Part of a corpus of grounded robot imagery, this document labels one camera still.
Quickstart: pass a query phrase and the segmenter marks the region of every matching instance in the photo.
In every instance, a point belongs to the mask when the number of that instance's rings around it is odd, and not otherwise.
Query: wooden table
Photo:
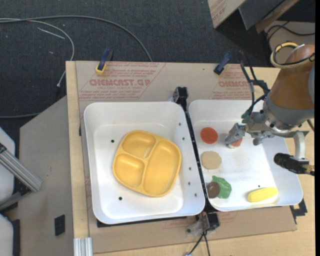
[[[272,85],[278,75],[277,68],[254,68],[258,79],[265,80]],[[71,164],[71,189],[72,189],[72,212],[74,238],[84,239],[90,236],[88,224],[88,212],[86,202],[85,177],[83,165],[82,140],[79,136],[80,113],[78,103],[78,88],[76,63],[66,63],[67,79],[67,104],[70,143]],[[262,92],[257,89],[258,97]],[[303,124],[302,130],[309,130],[308,124]],[[306,158],[314,164],[314,133],[306,136]],[[294,155],[293,139],[286,139],[290,154]],[[264,235],[245,236],[221,240],[210,240],[209,248],[214,256],[248,256],[248,255],[315,255],[315,179],[312,176],[300,175],[299,180],[303,189],[304,201],[308,210],[306,216],[297,218],[297,230],[291,232],[280,232]],[[194,243],[183,243],[176,245],[142,248],[127,251],[99,253],[96,255],[108,256],[182,256],[194,246]],[[193,252],[194,256],[207,255],[207,248],[201,242]]]

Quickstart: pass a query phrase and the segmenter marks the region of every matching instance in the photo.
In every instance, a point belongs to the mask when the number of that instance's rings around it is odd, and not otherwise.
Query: yellow plate
[[[181,159],[180,149],[172,141],[134,130],[122,139],[112,170],[125,187],[147,196],[162,197],[173,188]]]

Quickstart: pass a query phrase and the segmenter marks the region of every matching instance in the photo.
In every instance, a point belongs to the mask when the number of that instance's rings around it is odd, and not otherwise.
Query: beige round object
[[[217,169],[221,165],[221,157],[217,152],[207,151],[201,155],[201,161],[207,169]]]

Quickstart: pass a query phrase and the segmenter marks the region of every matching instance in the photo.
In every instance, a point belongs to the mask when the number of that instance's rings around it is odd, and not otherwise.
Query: blue clamp
[[[95,67],[95,72],[98,74],[102,74],[107,66],[106,62],[112,61],[114,57],[114,52],[108,48],[106,48],[101,56],[101,60],[99,64]]]
[[[216,74],[220,75],[221,72],[224,70],[224,66],[231,60],[231,54],[226,53],[221,60],[220,64],[216,66],[216,68],[213,70]]]

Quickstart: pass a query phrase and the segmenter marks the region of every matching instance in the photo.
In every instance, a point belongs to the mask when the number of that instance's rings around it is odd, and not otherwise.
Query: black floor
[[[315,0],[301,0],[279,20],[314,23],[315,8]],[[238,11],[214,29],[206,0],[25,0],[18,5],[0,1],[0,18],[58,15],[115,22],[138,37],[154,62],[218,63],[230,53],[230,62],[239,63],[237,52],[242,50],[253,66],[270,66],[266,36],[254,27],[246,30]],[[109,47],[114,61],[149,61],[138,42],[113,24],[87,18],[42,21],[72,38],[73,60],[97,61]],[[71,43],[52,27],[35,22],[0,24],[0,127],[17,145],[19,128],[32,117],[2,117],[42,112],[66,95],[65,79],[58,92],[56,85],[71,54]]]

